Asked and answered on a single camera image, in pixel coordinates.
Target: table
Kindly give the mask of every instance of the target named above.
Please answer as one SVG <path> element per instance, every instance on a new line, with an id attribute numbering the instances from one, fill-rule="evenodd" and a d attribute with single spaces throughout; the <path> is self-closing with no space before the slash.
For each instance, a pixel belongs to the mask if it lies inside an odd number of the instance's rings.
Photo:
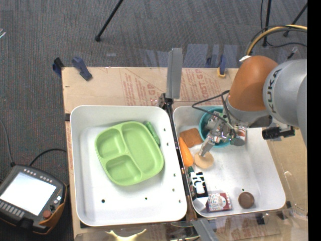
<path id="1" fill-rule="evenodd" d="M 69 116 L 79 105 L 149 105 L 157 106 L 158 98 L 166 92 L 167 68 L 131 67 L 88 67 L 93 78 L 86 81 L 74 67 L 62 68 L 62 88 L 66 114 L 66 136 L 68 145 L 68 168 L 70 179 L 71 208 L 75 240 L 90 240 L 101 235 L 135 234 L 142 232 L 137 240 L 168 240 L 172 232 L 177 240 L 182 232 L 171 229 L 174 224 L 146 226 L 119 226 L 110 231 L 108 227 L 81 227 L 75 207 L 74 169 Z M 230 88 L 237 69 L 226 69 L 226 77 L 220 78 L 216 68 L 183 68 L 180 99 L 175 99 L 173 108 L 192 105 L 196 101 L 213 97 Z M 220 105 L 212 100 L 203 105 Z M 280 211 L 266 212 L 262 215 L 265 224 L 259 224 L 254 215 L 217 218 L 210 223 L 216 228 L 219 240 L 239 240 L 261 237 L 260 240 L 308 240 L 307 220 L 307 150 L 301 133 L 281 142 L 267 141 L 286 194 L 287 203 Z M 189 240 L 196 239 L 192 233 Z"/>

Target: orange carrot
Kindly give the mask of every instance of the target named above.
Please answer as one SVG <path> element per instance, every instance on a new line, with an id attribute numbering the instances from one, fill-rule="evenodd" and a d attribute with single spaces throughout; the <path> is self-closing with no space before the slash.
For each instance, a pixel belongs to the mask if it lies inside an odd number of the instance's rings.
<path id="1" fill-rule="evenodd" d="M 183 159 L 184 166 L 185 167 L 192 166 L 194 163 L 193 156 L 182 137 L 179 137 L 179 145 L 180 145 L 181 156 Z"/>

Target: blue bowl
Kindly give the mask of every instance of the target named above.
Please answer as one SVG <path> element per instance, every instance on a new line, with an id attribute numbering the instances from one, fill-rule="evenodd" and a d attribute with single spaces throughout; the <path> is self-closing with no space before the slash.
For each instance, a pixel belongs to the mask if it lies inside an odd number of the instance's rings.
<path id="1" fill-rule="evenodd" d="M 210 111 L 210 112 L 214 112 L 214 111 L 223 112 L 223 107 L 222 106 L 215 106 L 215 107 L 210 108 L 208 111 Z M 203 141 L 205 140 L 205 138 L 209 132 L 209 131 L 203 131 L 203 128 L 210 117 L 211 117 L 211 115 L 209 113 L 207 113 L 207 112 L 204 113 L 204 115 L 201 117 L 201 120 L 199 123 L 199 133 L 200 133 L 200 136 L 203 139 Z M 228 142 L 220 141 L 218 144 L 215 144 L 214 147 L 216 147 L 216 148 L 225 147 L 225 146 L 228 146 L 229 144 L 230 144 L 229 141 Z"/>

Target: green divided plate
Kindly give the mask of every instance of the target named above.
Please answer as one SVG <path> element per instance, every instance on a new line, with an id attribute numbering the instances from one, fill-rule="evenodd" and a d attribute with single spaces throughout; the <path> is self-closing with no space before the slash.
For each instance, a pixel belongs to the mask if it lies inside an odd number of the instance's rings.
<path id="1" fill-rule="evenodd" d="M 158 144 L 140 122 L 124 122 L 102 131 L 95 149 L 109 179 L 121 186 L 151 178 L 164 166 Z"/>

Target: gray carpet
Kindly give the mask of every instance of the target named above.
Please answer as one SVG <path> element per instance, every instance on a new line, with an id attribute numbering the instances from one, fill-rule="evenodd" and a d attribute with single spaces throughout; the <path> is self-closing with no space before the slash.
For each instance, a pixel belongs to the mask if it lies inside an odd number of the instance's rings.
<path id="1" fill-rule="evenodd" d="M 66 149 L 61 78 L 52 64 L 83 58 L 87 66 L 167 67 L 168 52 L 182 48 L 184 67 L 240 66 L 246 47 L 265 27 L 268 0 L 124 0 L 96 42 L 119 0 L 0 0 L 0 119 L 6 126 L 16 164 L 28 164 L 50 148 Z M 272 0 L 269 25 L 291 24 L 307 0 Z M 296 22 L 307 26 L 307 9 Z M 307 58 L 307 35 L 276 33 L 253 54 L 278 63 Z M 66 153 L 51 151 L 34 167 L 68 183 Z M 0 178 L 10 171 L 6 138 L 0 130 Z M 67 202 L 55 229 L 46 236 L 27 233 L 0 221 L 1 241 L 71 241 Z"/>

